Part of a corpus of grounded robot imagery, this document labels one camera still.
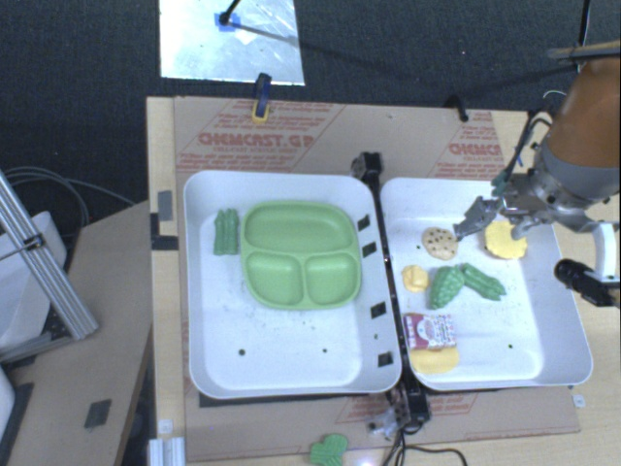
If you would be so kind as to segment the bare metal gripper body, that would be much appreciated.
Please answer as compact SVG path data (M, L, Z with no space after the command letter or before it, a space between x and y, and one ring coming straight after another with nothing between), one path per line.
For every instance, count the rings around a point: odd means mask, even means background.
M540 225L557 222L573 232L591 232L596 221L586 211L605 200L604 171L529 171L499 175L500 213L538 214Z

